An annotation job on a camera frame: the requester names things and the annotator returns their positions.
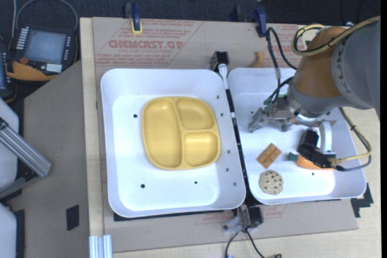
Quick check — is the thin black and white rod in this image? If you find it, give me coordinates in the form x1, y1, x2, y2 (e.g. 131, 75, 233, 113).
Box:
218, 63, 252, 207

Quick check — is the tan chocolate chip cookie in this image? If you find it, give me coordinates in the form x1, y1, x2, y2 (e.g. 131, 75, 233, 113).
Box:
258, 170, 284, 196

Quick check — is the yellow divided plate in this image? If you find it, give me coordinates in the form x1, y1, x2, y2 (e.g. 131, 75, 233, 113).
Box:
140, 96, 221, 171

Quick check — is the orange carrot with green top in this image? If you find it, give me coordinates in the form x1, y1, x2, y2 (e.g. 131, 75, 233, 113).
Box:
287, 152, 335, 172

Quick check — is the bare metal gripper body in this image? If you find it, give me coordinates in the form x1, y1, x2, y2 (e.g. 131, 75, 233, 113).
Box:
265, 97, 323, 127

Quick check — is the brown cardboard board red print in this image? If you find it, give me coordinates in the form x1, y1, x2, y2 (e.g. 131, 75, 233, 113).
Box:
92, 16, 368, 253

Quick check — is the black cylinder on white bracket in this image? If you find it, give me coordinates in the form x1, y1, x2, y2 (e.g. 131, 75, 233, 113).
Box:
296, 121, 337, 169

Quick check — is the brown rectangular biscuit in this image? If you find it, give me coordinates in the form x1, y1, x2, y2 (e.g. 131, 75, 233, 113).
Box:
256, 143, 282, 169

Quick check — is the black block with thin wires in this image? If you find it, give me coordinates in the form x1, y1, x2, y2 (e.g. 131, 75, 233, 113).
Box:
208, 50, 230, 71
222, 205, 264, 235

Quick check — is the tan toy food piece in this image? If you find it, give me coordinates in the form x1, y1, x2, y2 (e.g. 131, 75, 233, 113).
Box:
249, 51, 265, 68

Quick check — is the white plastic tray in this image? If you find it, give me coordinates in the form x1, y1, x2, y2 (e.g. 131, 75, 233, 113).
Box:
100, 68, 247, 218
226, 67, 367, 205

